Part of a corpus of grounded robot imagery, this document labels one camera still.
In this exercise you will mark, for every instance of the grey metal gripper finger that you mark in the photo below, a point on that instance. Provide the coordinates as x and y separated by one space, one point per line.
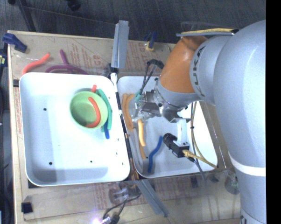
134 114
141 119

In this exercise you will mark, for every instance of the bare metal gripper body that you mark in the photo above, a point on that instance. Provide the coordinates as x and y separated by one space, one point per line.
152 105

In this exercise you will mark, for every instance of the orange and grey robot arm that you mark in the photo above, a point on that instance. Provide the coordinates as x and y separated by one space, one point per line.
238 97

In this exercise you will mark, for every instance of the long orange foam tube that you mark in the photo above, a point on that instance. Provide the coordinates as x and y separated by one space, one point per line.
127 118

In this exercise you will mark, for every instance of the short orange foam tube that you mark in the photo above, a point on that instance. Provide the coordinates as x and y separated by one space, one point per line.
141 134

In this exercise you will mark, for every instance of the thin black and white rod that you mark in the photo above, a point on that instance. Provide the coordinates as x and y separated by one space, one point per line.
123 125

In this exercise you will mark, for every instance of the green foam tube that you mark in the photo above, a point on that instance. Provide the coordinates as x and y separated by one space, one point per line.
109 111

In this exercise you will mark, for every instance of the white foam tube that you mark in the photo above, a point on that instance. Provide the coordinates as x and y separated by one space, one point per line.
137 148

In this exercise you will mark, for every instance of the short blue foam tube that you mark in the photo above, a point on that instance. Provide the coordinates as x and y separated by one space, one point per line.
106 133

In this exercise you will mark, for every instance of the red foam tube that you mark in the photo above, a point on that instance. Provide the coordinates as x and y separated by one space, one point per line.
97 112

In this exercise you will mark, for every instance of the long blue foam tube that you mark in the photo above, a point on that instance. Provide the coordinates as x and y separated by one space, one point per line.
152 157

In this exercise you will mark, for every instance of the green bowl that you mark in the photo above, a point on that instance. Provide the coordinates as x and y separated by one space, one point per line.
82 111

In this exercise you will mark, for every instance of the white plastic tray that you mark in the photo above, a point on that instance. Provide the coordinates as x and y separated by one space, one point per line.
61 136
170 164

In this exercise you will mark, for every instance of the purple foam tube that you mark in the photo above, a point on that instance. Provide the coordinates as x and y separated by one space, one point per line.
65 67

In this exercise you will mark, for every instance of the coral foam tube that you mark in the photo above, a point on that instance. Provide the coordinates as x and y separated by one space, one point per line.
34 65

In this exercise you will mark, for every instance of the brown cardboard board red print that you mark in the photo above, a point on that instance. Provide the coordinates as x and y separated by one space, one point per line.
61 199

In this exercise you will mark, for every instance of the black cylinder on white bracket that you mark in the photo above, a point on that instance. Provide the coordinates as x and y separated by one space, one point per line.
175 144

